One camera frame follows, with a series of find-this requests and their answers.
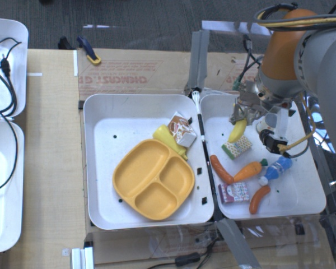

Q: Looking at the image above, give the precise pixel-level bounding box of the brown and white carton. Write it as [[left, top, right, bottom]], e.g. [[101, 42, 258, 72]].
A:
[[167, 111, 198, 148]]

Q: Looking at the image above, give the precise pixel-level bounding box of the blue bottle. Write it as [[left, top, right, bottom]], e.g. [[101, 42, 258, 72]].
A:
[[258, 156, 293, 187]]

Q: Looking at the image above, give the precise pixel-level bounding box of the yellow bottle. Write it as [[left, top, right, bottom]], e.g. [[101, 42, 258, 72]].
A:
[[152, 124, 189, 161]]

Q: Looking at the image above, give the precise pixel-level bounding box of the yellow banana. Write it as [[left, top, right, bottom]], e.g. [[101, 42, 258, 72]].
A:
[[227, 118, 248, 144]]

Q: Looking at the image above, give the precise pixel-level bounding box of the orange carrot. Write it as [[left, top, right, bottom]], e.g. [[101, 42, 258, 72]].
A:
[[233, 158, 269, 183]]

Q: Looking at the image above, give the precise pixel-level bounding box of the black cable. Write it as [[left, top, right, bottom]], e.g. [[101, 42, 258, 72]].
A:
[[0, 37, 23, 195]]

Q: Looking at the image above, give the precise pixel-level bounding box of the black cylinder on white bracket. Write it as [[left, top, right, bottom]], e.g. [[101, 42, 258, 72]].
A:
[[256, 108, 291, 155]]

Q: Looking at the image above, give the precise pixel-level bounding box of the yellow divided plate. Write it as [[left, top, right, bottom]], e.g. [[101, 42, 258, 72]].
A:
[[112, 138, 196, 221]]

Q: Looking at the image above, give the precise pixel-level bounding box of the black block with thin wires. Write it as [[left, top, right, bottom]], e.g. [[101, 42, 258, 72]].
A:
[[175, 252, 202, 266]]

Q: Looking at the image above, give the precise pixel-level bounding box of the brown cardboard board red print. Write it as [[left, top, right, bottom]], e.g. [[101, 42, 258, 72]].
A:
[[77, 48, 336, 266]]

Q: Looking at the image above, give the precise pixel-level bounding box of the purple and white carton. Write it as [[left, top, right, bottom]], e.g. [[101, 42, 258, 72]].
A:
[[217, 182, 250, 205]]

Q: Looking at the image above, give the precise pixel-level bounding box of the green and white packet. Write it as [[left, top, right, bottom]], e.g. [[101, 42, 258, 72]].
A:
[[221, 135, 253, 160]]

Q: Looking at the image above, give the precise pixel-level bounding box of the orange sausage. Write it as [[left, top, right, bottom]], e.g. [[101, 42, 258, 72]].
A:
[[249, 185, 272, 215], [209, 154, 235, 185]]

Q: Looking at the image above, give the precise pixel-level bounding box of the white plastic tray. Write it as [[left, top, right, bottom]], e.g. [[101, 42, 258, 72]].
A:
[[0, 17, 29, 120], [0, 118, 25, 254], [83, 93, 215, 231], [199, 94, 327, 221]]

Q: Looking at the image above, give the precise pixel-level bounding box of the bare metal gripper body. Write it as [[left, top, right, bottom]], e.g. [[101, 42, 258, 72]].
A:
[[237, 81, 294, 115]]

